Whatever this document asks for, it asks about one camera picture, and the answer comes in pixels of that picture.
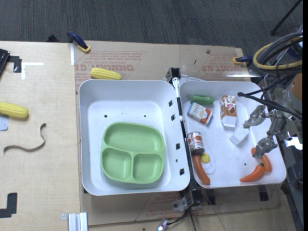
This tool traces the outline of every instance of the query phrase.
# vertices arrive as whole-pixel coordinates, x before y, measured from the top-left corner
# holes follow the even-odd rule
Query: cardboard sheet
[[[86,41],[91,46],[87,54],[76,45],[75,75],[78,118],[79,187],[81,212],[88,213],[89,225],[176,218],[181,212],[173,210],[178,192],[142,193],[112,196],[93,196],[85,192],[81,180],[80,124],[78,89],[91,78],[93,67],[118,72],[123,79],[162,80],[171,67],[181,73],[206,80],[249,81],[246,65],[234,65],[232,58],[242,56],[241,49],[220,46],[164,45],[126,42]],[[209,201],[195,208],[194,215],[208,215],[279,206],[276,187],[268,190],[268,201],[262,202],[257,187],[229,189],[227,192],[205,193]]]
[[[234,65],[241,49],[222,46],[86,41],[87,54],[75,47],[76,91],[94,67],[115,71],[122,79],[161,80],[171,67],[204,80],[247,81],[247,67]]]

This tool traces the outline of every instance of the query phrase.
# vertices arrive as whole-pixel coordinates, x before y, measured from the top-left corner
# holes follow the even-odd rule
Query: white block
[[[244,128],[243,126],[240,126],[230,137],[230,140],[234,144],[238,145],[247,137],[248,134],[249,134],[249,128]]]

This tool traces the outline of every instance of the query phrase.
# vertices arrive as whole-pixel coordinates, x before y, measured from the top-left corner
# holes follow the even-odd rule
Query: toy sausage
[[[210,178],[207,176],[207,174],[205,173],[205,171],[202,167],[200,155],[197,155],[197,154],[193,155],[192,160],[193,160],[194,167],[197,171],[197,174],[198,174],[200,180],[202,181],[202,183],[205,184],[205,185],[209,185],[210,184]]]

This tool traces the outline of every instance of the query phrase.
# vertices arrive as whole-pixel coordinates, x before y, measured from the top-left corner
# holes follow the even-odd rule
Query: juice box
[[[211,110],[193,102],[187,112],[187,116],[207,125],[212,117],[213,113]]]

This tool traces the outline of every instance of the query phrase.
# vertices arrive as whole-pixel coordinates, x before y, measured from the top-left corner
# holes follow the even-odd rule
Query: blue clamp
[[[85,41],[83,41],[83,39],[77,33],[74,33],[72,31],[68,31],[67,35],[78,44],[77,47],[81,51],[83,51],[84,53],[90,52],[90,50],[91,50],[90,45],[85,43]]]
[[[242,57],[233,57],[232,62],[235,65],[242,65],[243,63],[250,64],[252,63],[253,56],[242,56]]]

